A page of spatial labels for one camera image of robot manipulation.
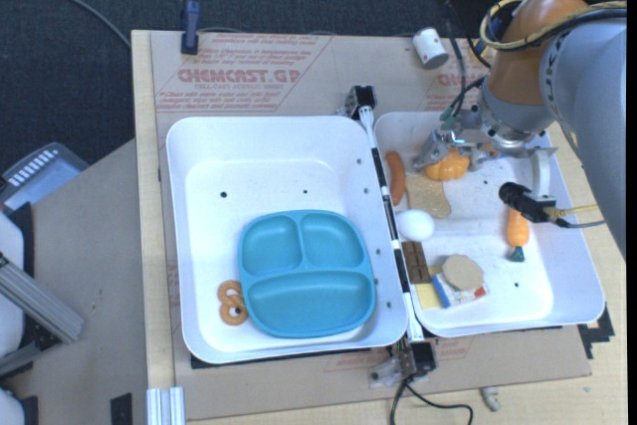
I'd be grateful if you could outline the brown cardboard board red print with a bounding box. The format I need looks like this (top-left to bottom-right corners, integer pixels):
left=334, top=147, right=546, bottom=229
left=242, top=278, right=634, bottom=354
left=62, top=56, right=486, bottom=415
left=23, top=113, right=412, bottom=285
left=148, top=30, right=594, bottom=422

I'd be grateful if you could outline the orange sausage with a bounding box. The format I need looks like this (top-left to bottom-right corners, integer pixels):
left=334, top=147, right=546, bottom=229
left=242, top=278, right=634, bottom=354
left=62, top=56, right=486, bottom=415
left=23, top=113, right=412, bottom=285
left=385, top=150, right=407, bottom=207

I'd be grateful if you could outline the black block with thin wires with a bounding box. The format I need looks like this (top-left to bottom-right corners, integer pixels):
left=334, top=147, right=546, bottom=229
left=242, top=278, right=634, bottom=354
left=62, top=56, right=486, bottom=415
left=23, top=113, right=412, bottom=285
left=342, top=85, right=377, bottom=120
left=370, top=340, right=439, bottom=387

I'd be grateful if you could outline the orange pumpkin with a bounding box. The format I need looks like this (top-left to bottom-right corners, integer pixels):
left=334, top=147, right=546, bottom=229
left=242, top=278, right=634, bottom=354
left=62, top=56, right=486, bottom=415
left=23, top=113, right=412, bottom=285
left=424, top=148, right=471, bottom=182

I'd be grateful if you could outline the brown chocolate bar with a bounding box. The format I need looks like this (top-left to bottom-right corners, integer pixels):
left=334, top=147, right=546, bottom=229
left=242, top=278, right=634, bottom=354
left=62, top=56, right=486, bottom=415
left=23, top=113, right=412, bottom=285
left=401, top=241, right=432, bottom=286

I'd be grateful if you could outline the yellow cheese slice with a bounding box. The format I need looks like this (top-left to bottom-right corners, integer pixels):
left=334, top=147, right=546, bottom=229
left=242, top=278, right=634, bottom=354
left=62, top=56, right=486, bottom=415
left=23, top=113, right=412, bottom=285
left=414, top=281, right=442, bottom=313

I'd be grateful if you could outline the tan pretzel biscuit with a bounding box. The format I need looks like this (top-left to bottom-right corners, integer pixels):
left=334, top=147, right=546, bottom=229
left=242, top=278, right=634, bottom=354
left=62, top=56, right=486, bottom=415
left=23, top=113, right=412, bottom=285
left=217, top=280, right=250, bottom=327

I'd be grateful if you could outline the white plastic tray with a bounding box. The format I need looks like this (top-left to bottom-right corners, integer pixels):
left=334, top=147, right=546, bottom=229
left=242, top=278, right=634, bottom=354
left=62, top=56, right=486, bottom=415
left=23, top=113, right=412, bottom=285
left=372, top=109, right=606, bottom=338
left=165, top=114, right=410, bottom=364

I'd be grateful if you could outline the white egg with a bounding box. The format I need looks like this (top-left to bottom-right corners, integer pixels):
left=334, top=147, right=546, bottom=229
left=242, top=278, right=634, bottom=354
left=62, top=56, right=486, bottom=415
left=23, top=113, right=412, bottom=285
left=395, top=208, right=436, bottom=243

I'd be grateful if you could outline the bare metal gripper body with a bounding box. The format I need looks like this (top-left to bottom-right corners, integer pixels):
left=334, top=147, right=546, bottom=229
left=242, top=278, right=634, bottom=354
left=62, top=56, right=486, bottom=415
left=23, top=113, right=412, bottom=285
left=446, top=107, right=544, bottom=161

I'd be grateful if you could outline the tan bread slice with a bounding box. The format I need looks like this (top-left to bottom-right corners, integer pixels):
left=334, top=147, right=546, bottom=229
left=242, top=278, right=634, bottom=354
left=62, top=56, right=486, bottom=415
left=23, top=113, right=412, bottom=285
left=405, top=172, right=453, bottom=220

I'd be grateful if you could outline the round tan biscuit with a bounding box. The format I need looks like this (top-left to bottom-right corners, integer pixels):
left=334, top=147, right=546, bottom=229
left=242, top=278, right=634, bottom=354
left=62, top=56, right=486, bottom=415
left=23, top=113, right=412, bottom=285
left=441, top=254, right=485, bottom=293

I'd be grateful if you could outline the orange carrot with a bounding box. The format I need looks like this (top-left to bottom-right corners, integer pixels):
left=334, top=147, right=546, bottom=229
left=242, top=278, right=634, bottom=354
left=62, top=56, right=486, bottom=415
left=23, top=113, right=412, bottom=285
left=506, top=207, right=531, bottom=263

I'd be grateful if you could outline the white can with red dots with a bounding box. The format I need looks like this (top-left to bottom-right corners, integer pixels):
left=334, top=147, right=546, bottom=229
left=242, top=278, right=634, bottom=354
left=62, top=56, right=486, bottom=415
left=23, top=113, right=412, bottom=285
left=411, top=27, right=451, bottom=70

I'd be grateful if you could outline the black cylinder on white bracket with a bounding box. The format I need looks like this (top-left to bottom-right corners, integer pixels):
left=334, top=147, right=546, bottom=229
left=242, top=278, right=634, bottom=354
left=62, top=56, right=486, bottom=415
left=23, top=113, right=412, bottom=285
left=499, top=146, right=559, bottom=224

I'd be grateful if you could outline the white and blue carton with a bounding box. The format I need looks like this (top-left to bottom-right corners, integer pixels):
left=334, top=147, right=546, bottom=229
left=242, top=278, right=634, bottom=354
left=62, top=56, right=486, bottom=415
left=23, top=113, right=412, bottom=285
left=430, top=271, right=490, bottom=310

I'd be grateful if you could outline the blue divided plate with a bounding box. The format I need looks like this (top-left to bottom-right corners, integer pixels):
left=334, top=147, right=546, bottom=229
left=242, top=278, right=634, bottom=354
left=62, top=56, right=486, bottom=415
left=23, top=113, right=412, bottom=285
left=237, top=209, right=377, bottom=339

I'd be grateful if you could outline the thin black and white rod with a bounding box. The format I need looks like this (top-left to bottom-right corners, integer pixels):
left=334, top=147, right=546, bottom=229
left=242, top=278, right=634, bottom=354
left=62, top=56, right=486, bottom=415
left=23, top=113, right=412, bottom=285
left=358, top=106, right=425, bottom=342

